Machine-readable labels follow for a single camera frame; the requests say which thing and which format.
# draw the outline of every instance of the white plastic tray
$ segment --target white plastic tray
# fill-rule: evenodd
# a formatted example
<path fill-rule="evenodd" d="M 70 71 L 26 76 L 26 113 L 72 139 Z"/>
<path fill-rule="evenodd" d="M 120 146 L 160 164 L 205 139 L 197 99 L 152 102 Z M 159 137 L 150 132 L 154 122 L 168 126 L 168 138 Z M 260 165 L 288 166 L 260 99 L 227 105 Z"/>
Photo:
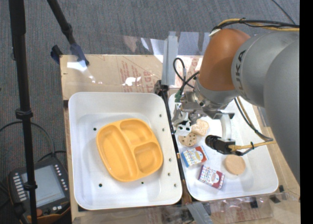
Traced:
<path fill-rule="evenodd" d="M 169 98 L 169 107 L 172 116 L 175 108 L 174 96 L 175 95 L 173 94 Z M 244 99 L 241 99 L 241 101 L 253 125 L 260 131 L 252 105 Z M 251 141 L 253 143 L 263 142 L 263 140 L 246 124 L 234 101 L 226 107 L 224 112 L 235 113 L 234 117 L 231 119 L 231 138 L 236 141 L 236 145 L 249 145 Z M 210 126 L 206 136 L 213 134 L 222 137 L 222 125 L 220 120 L 212 120 L 208 116 L 201 119 L 207 121 Z M 224 167 L 223 160 L 226 158 L 226 155 L 218 153 L 205 144 L 204 140 L 206 136 L 198 136 L 198 143 L 194 147 L 202 145 L 209 159 L 201 164 L 196 164 L 190 167 L 186 167 L 185 163 L 182 161 L 187 188 L 192 197 L 199 201 L 212 201 L 269 194 L 277 189 L 278 178 L 266 145 L 259 146 L 242 156 L 246 162 L 246 169 L 244 173 L 237 176 L 229 173 Z M 190 149 L 180 144 L 178 141 L 178 135 L 176 136 L 176 139 L 180 153 L 186 149 Z M 224 183 L 221 189 L 216 189 L 198 181 L 202 164 L 225 173 Z"/>
<path fill-rule="evenodd" d="M 74 196 L 87 210 L 169 205 L 182 187 L 165 104 L 153 93 L 78 92 L 68 103 Z M 97 130 L 118 120 L 139 118 L 156 135 L 163 152 L 159 170 L 121 182 L 108 173 L 96 146 Z"/>

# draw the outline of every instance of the yellow divided plate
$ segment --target yellow divided plate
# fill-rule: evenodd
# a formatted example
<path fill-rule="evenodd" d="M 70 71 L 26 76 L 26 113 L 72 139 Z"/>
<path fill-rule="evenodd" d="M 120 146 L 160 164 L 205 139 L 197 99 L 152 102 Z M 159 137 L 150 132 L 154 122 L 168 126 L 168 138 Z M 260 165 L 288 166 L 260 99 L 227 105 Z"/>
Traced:
<path fill-rule="evenodd" d="M 105 167 L 119 181 L 148 176 L 163 163 L 162 150 L 155 134 L 140 119 L 124 119 L 102 127 L 96 142 Z"/>

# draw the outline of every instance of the round brown cookie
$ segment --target round brown cookie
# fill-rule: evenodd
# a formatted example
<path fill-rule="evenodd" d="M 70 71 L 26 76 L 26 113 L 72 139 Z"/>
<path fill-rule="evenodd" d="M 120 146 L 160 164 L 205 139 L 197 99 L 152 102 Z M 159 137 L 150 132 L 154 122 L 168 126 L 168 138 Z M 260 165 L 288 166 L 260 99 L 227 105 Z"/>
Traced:
<path fill-rule="evenodd" d="M 241 156 L 227 155 L 224 164 L 226 170 L 234 175 L 240 175 L 246 169 L 245 160 Z"/>
<path fill-rule="evenodd" d="M 208 129 L 209 123 L 201 119 L 197 119 L 197 122 L 191 126 L 191 132 L 201 136 L 205 136 Z"/>
<path fill-rule="evenodd" d="M 197 135 L 189 133 L 187 136 L 178 136 L 179 142 L 187 147 L 192 147 L 197 143 Z"/>

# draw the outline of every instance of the gray floor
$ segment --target gray floor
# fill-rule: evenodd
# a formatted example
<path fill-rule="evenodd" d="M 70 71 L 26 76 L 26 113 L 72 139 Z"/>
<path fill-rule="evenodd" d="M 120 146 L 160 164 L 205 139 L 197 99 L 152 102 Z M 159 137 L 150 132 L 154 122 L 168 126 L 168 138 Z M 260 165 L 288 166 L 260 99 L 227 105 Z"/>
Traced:
<path fill-rule="evenodd" d="M 275 0 L 299 24 L 300 0 Z M 74 30 L 74 37 L 85 54 L 145 54 L 144 47 L 130 51 L 122 36 L 164 41 L 171 32 L 208 33 L 225 19 L 247 18 L 292 23 L 271 0 L 58 0 Z M 50 56 L 58 45 L 70 54 L 69 43 L 46 0 L 24 0 L 26 47 L 32 121 L 42 126 L 55 142 L 56 150 L 65 150 L 63 100 L 59 65 Z M 19 107 L 16 64 L 11 59 L 11 29 L 8 0 L 0 0 L 0 128 L 16 121 Z M 261 31 L 240 25 L 253 35 Z M 190 54 L 180 45 L 179 54 Z M 33 126 L 34 160 L 50 152 L 43 131 Z M 65 164 L 65 155 L 58 154 Z M 21 124 L 0 132 L 0 180 L 25 166 Z M 7 196 L 0 191 L 0 205 Z M 0 209 L 0 223 L 18 224 L 10 203 Z M 58 223 L 70 223 L 70 215 Z"/>

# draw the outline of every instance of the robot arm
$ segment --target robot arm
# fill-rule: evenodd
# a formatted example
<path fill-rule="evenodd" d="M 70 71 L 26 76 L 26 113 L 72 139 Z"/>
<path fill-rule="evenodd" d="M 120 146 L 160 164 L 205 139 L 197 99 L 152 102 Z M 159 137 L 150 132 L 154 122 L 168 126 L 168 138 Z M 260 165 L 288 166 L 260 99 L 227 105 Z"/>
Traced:
<path fill-rule="evenodd" d="M 191 123 L 203 113 L 215 118 L 237 96 L 265 109 L 300 184 L 299 31 L 249 37 L 240 30 L 221 29 L 213 34 L 194 90 L 181 98 L 181 110 L 189 113 Z"/>

